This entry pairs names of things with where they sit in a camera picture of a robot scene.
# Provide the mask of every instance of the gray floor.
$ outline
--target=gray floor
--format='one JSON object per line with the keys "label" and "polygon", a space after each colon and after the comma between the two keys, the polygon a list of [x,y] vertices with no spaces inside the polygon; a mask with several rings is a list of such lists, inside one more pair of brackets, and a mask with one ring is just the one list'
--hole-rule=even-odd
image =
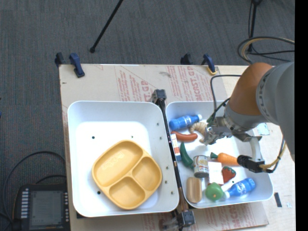
{"label": "gray floor", "polygon": [[[251,0],[123,0],[95,53],[89,49],[119,0],[0,0],[0,187],[12,213],[20,186],[64,174],[58,69],[61,52],[84,64],[180,64],[190,53],[215,65],[248,65],[237,53],[249,38]],[[295,39],[295,0],[263,0],[254,36]],[[294,50],[279,40],[253,44],[257,52]],[[294,52],[251,56],[272,65],[294,60]],[[63,182],[50,178],[45,183]],[[2,199],[0,212],[4,213]],[[0,230],[8,225],[0,215]]]}

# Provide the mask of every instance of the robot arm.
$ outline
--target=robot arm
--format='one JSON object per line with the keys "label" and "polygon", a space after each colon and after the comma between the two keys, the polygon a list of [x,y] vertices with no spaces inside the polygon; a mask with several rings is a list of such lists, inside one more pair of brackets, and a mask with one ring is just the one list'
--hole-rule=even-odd
{"label": "robot arm", "polygon": [[260,162],[256,137],[247,134],[263,122],[280,126],[282,135],[295,162],[295,63],[272,67],[254,63],[239,78],[227,103],[223,117],[216,117],[204,132],[204,144],[235,136],[249,141],[253,149],[253,162]]}

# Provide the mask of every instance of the sausage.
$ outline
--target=sausage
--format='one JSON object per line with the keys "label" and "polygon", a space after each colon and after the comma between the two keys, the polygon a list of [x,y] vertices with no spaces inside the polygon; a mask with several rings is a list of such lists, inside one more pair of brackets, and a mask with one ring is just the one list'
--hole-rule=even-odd
{"label": "sausage", "polygon": [[176,131],[172,131],[171,133],[174,133],[177,137],[177,140],[184,141],[184,142],[191,142],[198,138],[198,134],[191,133],[191,134],[183,134]]}

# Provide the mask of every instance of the yellow divided plate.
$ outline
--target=yellow divided plate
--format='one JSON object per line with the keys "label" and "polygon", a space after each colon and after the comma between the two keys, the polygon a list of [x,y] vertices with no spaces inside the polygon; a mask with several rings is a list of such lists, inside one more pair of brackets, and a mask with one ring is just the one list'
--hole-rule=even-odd
{"label": "yellow divided plate", "polygon": [[93,164],[92,176],[103,193],[122,209],[135,209],[159,187],[159,165],[133,141],[107,149]]}

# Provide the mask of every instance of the blue bottle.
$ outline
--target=blue bottle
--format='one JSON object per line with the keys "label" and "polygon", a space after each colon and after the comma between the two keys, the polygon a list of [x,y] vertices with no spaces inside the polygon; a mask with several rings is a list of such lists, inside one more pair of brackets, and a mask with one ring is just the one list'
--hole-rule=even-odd
{"label": "blue bottle", "polygon": [[172,119],[169,121],[169,126],[172,131],[177,131],[181,128],[187,128],[195,122],[202,120],[201,115],[185,115],[177,119]]}
{"label": "blue bottle", "polygon": [[228,190],[224,192],[225,199],[230,198],[231,196],[242,196],[256,187],[256,183],[252,178],[246,178],[235,184],[233,184]]}

